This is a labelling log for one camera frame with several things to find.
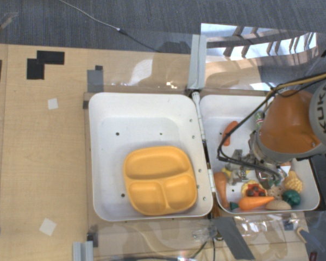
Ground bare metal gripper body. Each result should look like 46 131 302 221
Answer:
227 130 279 173

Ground pizza slice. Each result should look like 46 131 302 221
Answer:
241 180 268 198

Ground tan biscuit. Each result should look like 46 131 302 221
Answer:
267 185 285 200

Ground orange carrot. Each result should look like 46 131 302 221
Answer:
229 196 275 212

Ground yellow grapes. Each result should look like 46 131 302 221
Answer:
283 170 303 193

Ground beige bread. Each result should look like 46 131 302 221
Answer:
265 200 292 211

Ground green broccoli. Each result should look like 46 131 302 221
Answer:
281 190 302 207

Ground green and white can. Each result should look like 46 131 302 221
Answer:
254 111 266 132

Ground white plastic tray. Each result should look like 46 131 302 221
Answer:
199 94 321 215
88 92 214 222

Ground orange divided plate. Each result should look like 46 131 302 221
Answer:
123 145 198 216

